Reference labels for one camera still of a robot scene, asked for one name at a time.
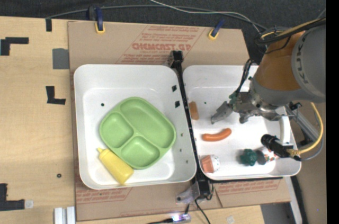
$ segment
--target toy hot dog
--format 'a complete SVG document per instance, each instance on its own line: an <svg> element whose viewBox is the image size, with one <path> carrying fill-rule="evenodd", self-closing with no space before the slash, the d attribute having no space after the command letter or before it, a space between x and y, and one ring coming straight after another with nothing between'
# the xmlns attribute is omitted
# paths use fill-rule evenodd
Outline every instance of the toy hot dog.
<svg viewBox="0 0 339 224"><path fill-rule="evenodd" d="M204 133L202 135L202 140L204 141L220 141L227 138L232 133L230 128L226 128L220 133Z"/></svg>

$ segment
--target yellow corn toy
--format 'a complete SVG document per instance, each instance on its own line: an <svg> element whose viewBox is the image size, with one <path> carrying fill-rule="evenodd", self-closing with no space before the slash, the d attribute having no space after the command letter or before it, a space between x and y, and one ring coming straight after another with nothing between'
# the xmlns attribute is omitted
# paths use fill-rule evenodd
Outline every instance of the yellow corn toy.
<svg viewBox="0 0 339 224"><path fill-rule="evenodd" d="M133 168L127 165L116 154L109 149L97 149L99 151L99 159L112 176L120 183L124 184L134 173Z"/></svg>

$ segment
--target cardboard box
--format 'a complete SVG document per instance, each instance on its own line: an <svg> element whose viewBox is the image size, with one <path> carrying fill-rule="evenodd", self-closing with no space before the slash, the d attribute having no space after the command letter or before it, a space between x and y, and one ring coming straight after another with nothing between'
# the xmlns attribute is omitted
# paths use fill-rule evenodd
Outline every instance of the cardboard box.
<svg viewBox="0 0 339 224"><path fill-rule="evenodd" d="M178 203L176 196L191 183L104 191L87 188L78 173L74 71L85 64L166 65L172 50L182 50L183 68L190 65L243 65L248 53L241 30L221 29L215 41L208 39L210 30L191 26L105 23L105 33L99 34L94 22L68 23L78 221L183 212L186 205ZM201 203L201 207L217 209L288 201L290 195L284 180L229 182L215 184L213 198Z"/></svg>

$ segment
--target white tray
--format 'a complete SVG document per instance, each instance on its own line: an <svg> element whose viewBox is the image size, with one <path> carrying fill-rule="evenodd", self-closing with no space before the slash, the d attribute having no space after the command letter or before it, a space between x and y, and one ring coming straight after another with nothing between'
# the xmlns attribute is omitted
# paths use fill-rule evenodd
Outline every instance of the white tray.
<svg viewBox="0 0 339 224"><path fill-rule="evenodd" d="M111 189L185 182L195 175L197 165L173 70L154 65L84 65L75 71L74 86L80 177L88 187ZM174 124L176 142L156 164L135 170L122 186L100 162L96 149L107 148L99 135L104 116L132 96L144 98Z"/></svg>
<svg viewBox="0 0 339 224"><path fill-rule="evenodd" d="M253 76L257 66L251 67ZM228 118L211 124L211 116L228 96L238 87L242 76L242 66L190 66L184 73L184 83L188 102L196 102L199 120L192 120L192 128L199 158L216 155L220 159L220 169L214 173L205 173L212 180L239 180L248 178L265 178L292 176L301 169L301 162L291 158L281 158L265 165L256 163L245 166L239 157L246 148L255 150L262 147L261 136L266 133L277 136L283 142L294 146L295 140L290 128L289 119L270 122L263 117L251 117L244 124L239 123L239 114L233 112ZM242 91L248 91L246 81ZM285 114L284 108L277 110ZM231 128L232 134L219 142L203 141L203 133L217 133L224 128Z"/></svg>

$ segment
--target blue clamp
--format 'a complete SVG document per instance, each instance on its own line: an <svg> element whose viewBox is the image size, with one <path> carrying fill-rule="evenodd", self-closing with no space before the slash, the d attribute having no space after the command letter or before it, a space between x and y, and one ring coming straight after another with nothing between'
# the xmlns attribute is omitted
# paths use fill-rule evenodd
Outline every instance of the blue clamp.
<svg viewBox="0 0 339 224"><path fill-rule="evenodd" d="M225 20L224 19L221 19L218 24L214 27L214 29L212 29L209 34L208 34L208 38L210 40L215 40L219 34L219 30L220 28L224 25L225 23Z"/></svg>
<svg viewBox="0 0 339 224"><path fill-rule="evenodd" d="M90 6L88 8L88 10L86 11L86 18L90 21L96 21L95 22L95 30L98 34L105 33L105 26L104 26L104 22L103 22L103 16L102 16L101 8Z"/></svg>

